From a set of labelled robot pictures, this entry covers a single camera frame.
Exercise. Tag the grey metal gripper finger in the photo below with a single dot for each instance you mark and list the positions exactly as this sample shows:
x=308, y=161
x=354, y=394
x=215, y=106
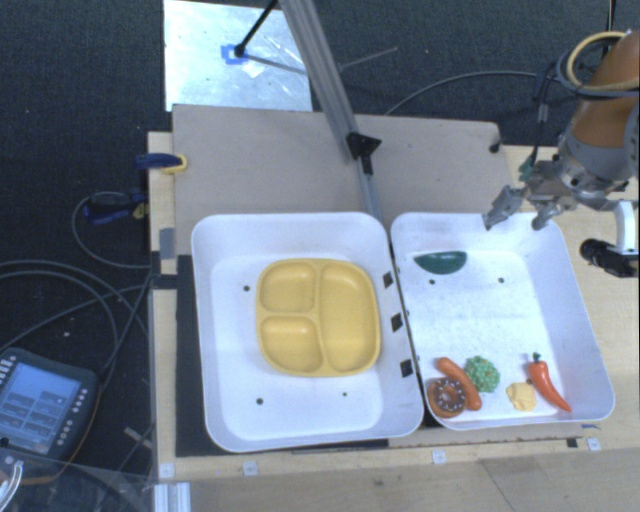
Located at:
x=545, y=214
x=502, y=205

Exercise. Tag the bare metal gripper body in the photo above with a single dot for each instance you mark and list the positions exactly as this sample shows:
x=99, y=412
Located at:
x=550, y=185

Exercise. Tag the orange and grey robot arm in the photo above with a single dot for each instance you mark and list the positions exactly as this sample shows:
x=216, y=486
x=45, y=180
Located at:
x=602, y=115

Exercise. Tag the dark green bowl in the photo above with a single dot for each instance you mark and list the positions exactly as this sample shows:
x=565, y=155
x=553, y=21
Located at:
x=441, y=262

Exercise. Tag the white plastic tray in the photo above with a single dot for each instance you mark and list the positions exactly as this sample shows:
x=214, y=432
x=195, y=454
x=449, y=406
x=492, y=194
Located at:
x=480, y=320
x=300, y=410

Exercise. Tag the orange toy carrot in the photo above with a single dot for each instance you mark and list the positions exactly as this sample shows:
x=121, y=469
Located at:
x=545, y=382

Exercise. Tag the green toy grapes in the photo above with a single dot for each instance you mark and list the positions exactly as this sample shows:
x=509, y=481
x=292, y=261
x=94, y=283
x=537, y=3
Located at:
x=482, y=374

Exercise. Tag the orange toy sausage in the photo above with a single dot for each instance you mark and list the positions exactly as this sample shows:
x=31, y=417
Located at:
x=457, y=376

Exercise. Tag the pale yellow lumpy toy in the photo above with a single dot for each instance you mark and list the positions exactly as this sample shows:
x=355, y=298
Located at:
x=521, y=397

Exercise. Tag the yellow divided plate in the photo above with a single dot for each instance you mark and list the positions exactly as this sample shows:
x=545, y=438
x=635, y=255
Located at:
x=345, y=320

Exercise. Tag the brown sprinkled toy doughnut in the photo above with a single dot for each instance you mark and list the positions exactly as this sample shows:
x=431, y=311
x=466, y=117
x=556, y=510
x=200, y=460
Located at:
x=440, y=407

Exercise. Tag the brown cardboard board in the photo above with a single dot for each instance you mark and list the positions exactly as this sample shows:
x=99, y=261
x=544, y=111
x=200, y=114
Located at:
x=270, y=165

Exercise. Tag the black cylinder on white bracket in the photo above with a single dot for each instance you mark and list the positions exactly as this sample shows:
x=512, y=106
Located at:
x=607, y=255

